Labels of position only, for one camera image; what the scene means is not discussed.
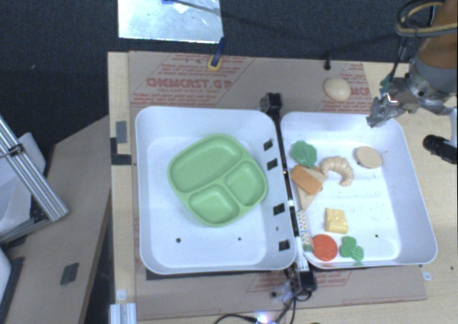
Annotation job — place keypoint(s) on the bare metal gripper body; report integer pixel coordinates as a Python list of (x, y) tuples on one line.
[(411, 95)]

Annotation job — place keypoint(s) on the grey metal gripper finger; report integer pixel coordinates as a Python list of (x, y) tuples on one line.
[(390, 108), (375, 118)]

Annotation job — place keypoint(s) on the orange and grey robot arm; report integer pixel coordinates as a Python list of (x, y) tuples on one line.
[(436, 43)]

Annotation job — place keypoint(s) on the tan round biscuit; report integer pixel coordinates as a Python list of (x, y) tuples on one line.
[(368, 157)]

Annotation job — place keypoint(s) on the beige egg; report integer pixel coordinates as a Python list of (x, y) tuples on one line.
[(337, 89)]

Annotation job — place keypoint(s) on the beige croissant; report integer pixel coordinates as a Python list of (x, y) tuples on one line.
[(340, 169)]

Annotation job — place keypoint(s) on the green lettuce leaf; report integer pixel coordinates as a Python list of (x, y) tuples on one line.
[(303, 152)]

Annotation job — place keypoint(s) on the white plastic tray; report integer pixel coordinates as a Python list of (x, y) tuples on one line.
[(164, 244), (386, 208)]

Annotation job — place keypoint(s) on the orange cheese wedge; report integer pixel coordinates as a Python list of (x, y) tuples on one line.
[(306, 179)]

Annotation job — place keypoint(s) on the thin black and white rod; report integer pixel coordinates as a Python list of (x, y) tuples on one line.
[(286, 176)]

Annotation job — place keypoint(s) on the beige bread slice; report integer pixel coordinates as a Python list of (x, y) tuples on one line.
[(305, 199)]

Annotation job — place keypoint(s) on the yellow cheese block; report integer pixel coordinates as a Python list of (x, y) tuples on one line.
[(335, 220)]

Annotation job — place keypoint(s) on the white packet with orange print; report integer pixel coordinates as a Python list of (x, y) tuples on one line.
[(303, 222)]

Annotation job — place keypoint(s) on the green broccoli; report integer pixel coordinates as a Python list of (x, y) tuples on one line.
[(351, 249)]

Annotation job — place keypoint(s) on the red tomato slice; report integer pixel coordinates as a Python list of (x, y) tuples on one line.
[(325, 247)]

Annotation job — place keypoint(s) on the brown cardboard board red print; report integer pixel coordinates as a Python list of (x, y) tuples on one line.
[(200, 79)]

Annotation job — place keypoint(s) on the green divided plate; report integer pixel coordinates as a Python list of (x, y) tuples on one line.
[(200, 172)]

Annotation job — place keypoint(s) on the black cylinder on white bracket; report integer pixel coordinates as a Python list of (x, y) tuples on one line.
[(442, 146)]

